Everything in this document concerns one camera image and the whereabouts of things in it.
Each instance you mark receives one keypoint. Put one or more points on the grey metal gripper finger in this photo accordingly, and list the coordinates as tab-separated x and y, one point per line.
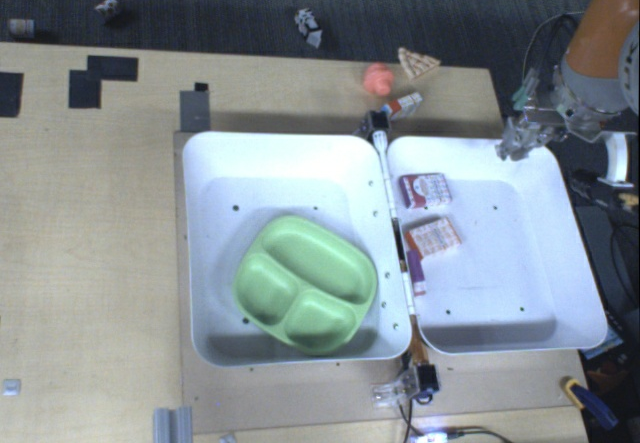
533	140
508	147

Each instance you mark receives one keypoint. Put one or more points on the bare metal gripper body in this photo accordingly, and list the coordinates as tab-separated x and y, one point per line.
555	120

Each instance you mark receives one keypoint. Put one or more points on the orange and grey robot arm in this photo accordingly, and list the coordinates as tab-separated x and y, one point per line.
605	21

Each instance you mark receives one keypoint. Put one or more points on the dark red carton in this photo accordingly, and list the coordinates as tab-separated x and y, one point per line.
425	189

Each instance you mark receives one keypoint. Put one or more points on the white plastic tray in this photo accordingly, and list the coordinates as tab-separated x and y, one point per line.
220	161
520	241

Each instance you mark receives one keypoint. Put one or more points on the red and white carton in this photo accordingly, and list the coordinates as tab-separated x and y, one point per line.
403	105

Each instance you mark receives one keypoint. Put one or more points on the orange carton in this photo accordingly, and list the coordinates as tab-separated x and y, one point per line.
433	237

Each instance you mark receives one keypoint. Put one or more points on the thin black and white rod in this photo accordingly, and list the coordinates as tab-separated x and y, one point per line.
386	166

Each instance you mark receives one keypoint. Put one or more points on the toy pizza slice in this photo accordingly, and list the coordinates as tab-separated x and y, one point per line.
415	63

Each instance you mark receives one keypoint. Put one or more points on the purple carton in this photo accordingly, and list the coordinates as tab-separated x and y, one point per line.
416	273

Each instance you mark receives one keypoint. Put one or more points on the black and white carton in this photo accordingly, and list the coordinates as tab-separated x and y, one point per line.
309	27

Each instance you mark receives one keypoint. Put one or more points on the green divided plate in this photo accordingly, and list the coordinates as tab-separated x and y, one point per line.
305	281

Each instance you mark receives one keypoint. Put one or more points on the small brown and white packet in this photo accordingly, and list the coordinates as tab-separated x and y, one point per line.
107	8

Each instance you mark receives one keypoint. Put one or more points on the small white can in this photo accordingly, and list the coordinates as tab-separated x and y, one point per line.
21	27

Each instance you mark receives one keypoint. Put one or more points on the small white square block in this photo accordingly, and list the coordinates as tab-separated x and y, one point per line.
11	387

